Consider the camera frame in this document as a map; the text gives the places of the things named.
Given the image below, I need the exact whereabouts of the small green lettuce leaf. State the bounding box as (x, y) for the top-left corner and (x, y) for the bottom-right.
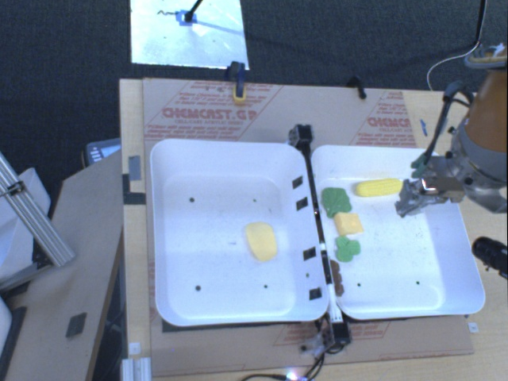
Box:
(334, 236), (362, 263)

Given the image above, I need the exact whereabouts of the thin black and white rod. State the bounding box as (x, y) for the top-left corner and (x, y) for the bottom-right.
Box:
(299, 143), (343, 325)

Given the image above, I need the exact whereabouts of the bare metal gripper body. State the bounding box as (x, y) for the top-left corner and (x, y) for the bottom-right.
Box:
(420, 157), (508, 214)

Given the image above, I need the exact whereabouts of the white plastic tray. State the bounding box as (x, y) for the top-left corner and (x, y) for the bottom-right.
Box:
(310, 144), (487, 321)
(149, 137), (331, 328)

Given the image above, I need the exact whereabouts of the black cylinder on white bracket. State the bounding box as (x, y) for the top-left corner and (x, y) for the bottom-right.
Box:
(471, 236), (508, 280)

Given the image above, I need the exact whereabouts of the brown biscuit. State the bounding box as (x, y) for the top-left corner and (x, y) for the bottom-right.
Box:
(330, 260), (346, 296)

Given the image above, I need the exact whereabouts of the large green lettuce leaf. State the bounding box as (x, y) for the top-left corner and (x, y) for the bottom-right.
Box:
(321, 187), (354, 219)

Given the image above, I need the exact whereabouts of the yellow cheese wedge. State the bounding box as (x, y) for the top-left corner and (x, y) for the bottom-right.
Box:
(333, 212), (365, 237)

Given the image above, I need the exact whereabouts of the black block with thin wires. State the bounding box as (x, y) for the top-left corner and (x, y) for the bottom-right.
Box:
(287, 123), (315, 148)
(329, 320), (353, 345)

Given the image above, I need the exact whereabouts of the brown cardboard board red print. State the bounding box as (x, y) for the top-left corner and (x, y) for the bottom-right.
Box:
(141, 78), (475, 377)

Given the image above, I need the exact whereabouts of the pale yellow oval potato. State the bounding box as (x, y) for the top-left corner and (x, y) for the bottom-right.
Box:
(244, 221), (278, 263)

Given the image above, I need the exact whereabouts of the yellow corn cob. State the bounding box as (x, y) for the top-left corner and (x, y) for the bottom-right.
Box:
(355, 177), (404, 198)

